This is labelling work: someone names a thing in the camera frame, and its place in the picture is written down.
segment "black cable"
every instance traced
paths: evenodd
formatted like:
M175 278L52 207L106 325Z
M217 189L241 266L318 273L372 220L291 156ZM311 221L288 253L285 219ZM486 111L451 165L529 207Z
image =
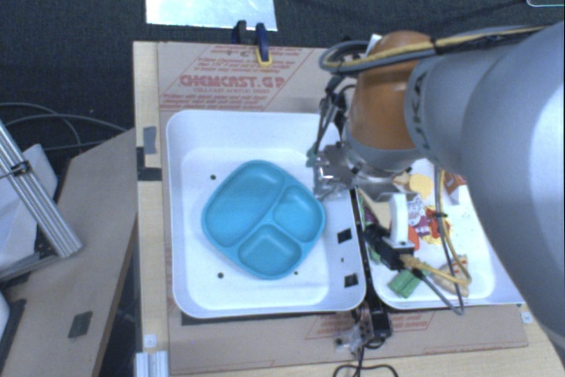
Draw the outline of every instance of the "black cable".
M359 316L357 308L351 310L351 317L353 318L356 324L358 324L361 321L361 317Z
M43 149L43 151L45 153L52 153L54 151L65 151L67 149L76 149L76 148L82 149L83 147L95 147L97 145L101 145L101 143L104 143L104 140L88 141L86 143L81 143L80 145L63 145L61 147L46 147Z
M341 76L356 77L360 72L372 69L380 68L382 66L389 66L391 64L399 64L403 62L408 62L412 60L420 60L423 58L434 57L439 54L445 54L450 52L462 51L462 50L474 50L481 49L483 47L490 47L492 45L505 44L509 41L516 39L523 39L531 34L537 33L539 28L533 30L521 30L517 29L516 33L506 33L507 31L500 31L499 33L492 33L485 36L479 36L474 39L469 39L464 42L457 42L451 44L449 42L444 42L444 44L438 46L435 41L433 41L433 47L430 49L421 49L404 52L402 54L393 55L391 57L384 57L379 59L369 59L364 61L363 59L356 64L351 64L348 62L347 65L328 65L331 63L342 62L344 56L353 56L355 53L359 52L359 47L366 44L366 41L347 41L340 42L335 46L327 49L320 55L319 67L332 74L339 74Z
M375 366L363 366L363 359L365 357L365 347L361 348L361 352L359 352L359 360L358 364L355 365L340 365L332 374L332 377L337 377L337 375L343 369L355 369L355 373L351 377L360 377L361 371L373 371L375 369L388 369L395 377L399 377L396 369L391 365L375 365Z
M120 131L120 132L126 131L126 129L122 126L118 126L117 124L108 123L107 121L102 121L101 119L84 117L82 115L72 115L72 114L68 114L68 113L54 113L54 114L47 114L47 115L32 115L30 117L23 117L23 118L19 118L19 119L15 119L13 121L10 121L10 123L7 123L5 126L10 127L10 126L14 126L15 124L24 123L26 121L34 121L36 119L49 119L49 118L78 119L78 120L81 120L81 121L87 121L89 123L109 127L110 129L115 129L116 131Z
M326 135L329 125L332 123L335 113L337 112L337 105L343 98L343 94L352 88L355 88L354 84L349 84L343 87L332 100L332 92L328 93L326 97L322 100L321 111L320 111L320 121L318 123L318 132L316 134L316 141L313 145L313 153L316 155L320 151L320 143Z
M436 166L433 170L433 183L435 184L435 212L438 215L437 216L437 222L438 222L438 231L440 232L440 238L441 238L441 245L443 246L443 253L445 254L445 258L448 262L448 267L449 267L449 273L451 274L451 276L455 277L456 273L455 270L453 269L453 263L451 262L451 256L449 256L449 250L448 250L448 244L447 241L445 239L445 228L443 225L443 213L441 212L440 209L440 190L441 190L441 175L440 175L440 169ZM451 309L451 311L453 311L455 314L458 314L460 316L462 316L465 313L465 305L463 303L463 297L461 296L461 288L459 287L459 284L454 283L455 287L456 287L456 294L457 294L457 301L459 302L459 309L456 309L454 306L451 306L449 309Z
M44 106L39 105L39 104L33 104L31 102L3 102L3 103L0 103L0 108L6 108L7 109L7 108L13 108L13 107L25 107L27 109L36 109L36 110L39 110L39 111L58 115L58 113L55 112L53 109L49 109L48 107L44 107ZM74 138L77 141L77 145L80 145L82 143L82 140L80 139L80 135L77 132L76 128L66 118L61 118L61 121L63 121L63 123L65 123L68 126L68 128L72 132L72 135L74 135Z
M122 360L122 364L114 372L115 377L121 377L124 375L123 372L125 368L132 363L134 353L135 353L135 344L130 346L129 349L126 351L125 358Z
M377 349L380 349L384 343L385 343L384 340L373 339L369 341L367 344L365 344L365 348L369 349L370 351L376 351Z

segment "green connector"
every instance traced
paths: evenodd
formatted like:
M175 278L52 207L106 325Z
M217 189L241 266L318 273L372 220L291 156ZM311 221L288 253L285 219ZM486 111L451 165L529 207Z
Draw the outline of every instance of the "green connector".
M396 294L408 298L420 284L419 278L410 270L403 270L388 283L388 287Z

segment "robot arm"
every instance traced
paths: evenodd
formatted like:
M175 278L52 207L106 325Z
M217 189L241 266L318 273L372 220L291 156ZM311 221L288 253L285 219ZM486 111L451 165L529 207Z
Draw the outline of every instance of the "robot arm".
M404 67L342 64L349 74L363 71L341 154L319 153L316 187L374 192L421 156L465 176L487 236L565 362L563 23L525 39L514 32L487 31L479 49L451 45L444 53L411 35L406 55L418 64L394 46L373 63ZM500 33L513 39L491 46Z

